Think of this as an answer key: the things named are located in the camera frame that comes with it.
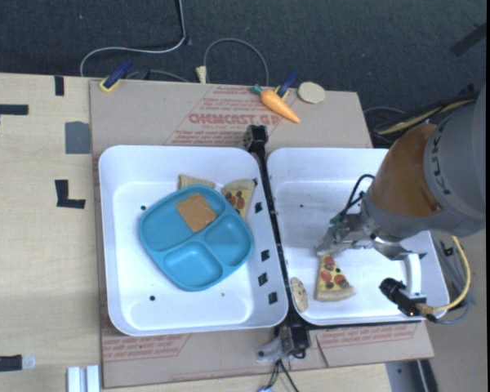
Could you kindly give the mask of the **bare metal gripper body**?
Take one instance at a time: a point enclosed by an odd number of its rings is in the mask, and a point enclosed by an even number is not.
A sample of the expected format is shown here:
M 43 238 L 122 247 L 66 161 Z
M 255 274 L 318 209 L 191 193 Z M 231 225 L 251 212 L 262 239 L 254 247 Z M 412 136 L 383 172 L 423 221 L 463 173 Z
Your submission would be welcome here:
M 374 225 L 371 218 L 361 212 L 356 214 L 340 213 L 330 220 L 330 233 L 336 233 L 338 243 L 351 243 L 351 249 L 372 248 L 389 260 L 404 260 L 409 256 L 422 259 L 427 252 L 405 247 L 400 238 L 387 237 Z

